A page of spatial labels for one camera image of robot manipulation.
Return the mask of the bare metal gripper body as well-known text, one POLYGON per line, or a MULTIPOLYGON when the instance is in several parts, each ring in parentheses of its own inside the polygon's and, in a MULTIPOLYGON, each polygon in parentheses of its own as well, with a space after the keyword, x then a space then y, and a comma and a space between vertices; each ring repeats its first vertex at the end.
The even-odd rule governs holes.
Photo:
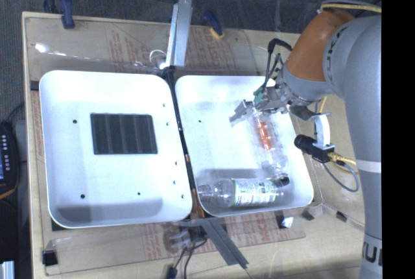
POLYGON ((260 86, 254 92, 254 107, 260 112, 287 112, 294 102, 291 89, 286 85, 260 86))

